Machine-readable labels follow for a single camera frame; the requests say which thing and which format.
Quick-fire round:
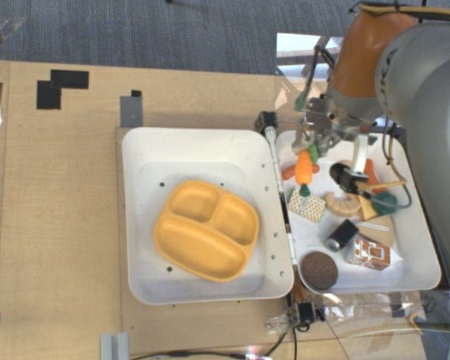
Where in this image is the white plastic tray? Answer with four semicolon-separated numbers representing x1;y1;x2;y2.
274;129;443;296
121;126;296;307

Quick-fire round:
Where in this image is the yellow cheese wedge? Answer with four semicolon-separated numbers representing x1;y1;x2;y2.
357;194;378;221

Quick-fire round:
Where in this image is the black block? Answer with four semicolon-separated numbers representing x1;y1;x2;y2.
295;301;317;326
256;111;279;132

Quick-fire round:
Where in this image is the red sausage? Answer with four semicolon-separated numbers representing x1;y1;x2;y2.
281;163;321;182

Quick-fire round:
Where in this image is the patterned white carton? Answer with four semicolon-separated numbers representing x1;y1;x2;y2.
286;185;327;224

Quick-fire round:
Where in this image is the black can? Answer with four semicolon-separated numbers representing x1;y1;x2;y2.
325;218;361;253

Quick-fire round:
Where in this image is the beige croissant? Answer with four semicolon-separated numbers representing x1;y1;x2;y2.
325;190;362;218

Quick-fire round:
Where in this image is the orange carrot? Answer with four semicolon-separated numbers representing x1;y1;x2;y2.
294;148;314;197

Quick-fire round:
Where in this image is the brown and white carton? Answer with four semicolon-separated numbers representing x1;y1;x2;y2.
346;238;404;272

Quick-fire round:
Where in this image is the brown biscuit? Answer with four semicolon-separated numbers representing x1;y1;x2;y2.
301;251;340;292

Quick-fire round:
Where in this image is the green broccoli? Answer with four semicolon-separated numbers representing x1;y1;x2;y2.
370;190;399;218

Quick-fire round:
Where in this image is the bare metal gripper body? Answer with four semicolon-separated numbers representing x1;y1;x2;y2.
302;95;365;148

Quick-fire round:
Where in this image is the orange divided plate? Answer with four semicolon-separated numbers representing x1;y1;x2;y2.
153;179;261;284

